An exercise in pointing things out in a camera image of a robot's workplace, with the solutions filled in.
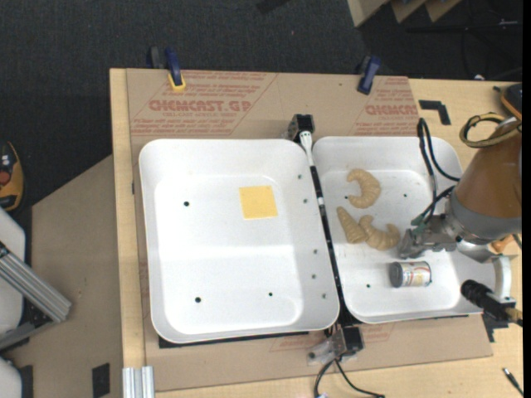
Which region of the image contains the black cylinder on white bracket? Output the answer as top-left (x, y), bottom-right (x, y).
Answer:
top-left (460, 254), bottom-right (519, 319)

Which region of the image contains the brown cardboard board red print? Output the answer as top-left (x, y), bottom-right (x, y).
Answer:
top-left (125, 68), bottom-right (494, 393)

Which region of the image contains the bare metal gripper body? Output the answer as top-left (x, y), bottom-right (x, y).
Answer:
top-left (416, 214), bottom-right (459, 254)

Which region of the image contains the beige toy croissant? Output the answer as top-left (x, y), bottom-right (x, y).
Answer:
top-left (335, 206), bottom-right (368, 245)
top-left (345, 167), bottom-right (382, 210)
top-left (358, 215), bottom-right (402, 252)

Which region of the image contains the white plastic tray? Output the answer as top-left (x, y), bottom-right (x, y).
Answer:
top-left (310, 135), bottom-right (495, 325)
top-left (138, 138), bottom-right (341, 345)

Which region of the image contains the thin black and white rod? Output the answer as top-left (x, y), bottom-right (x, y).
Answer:
top-left (299, 130), bottom-right (346, 328)

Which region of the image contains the small white and red can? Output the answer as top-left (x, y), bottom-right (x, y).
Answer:
top-left (388, 260), bottom-right (433, 289)

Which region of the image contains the yellow square cheese slice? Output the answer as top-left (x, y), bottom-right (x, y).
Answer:
top-left (238, 185), bottom-right (280, 221)

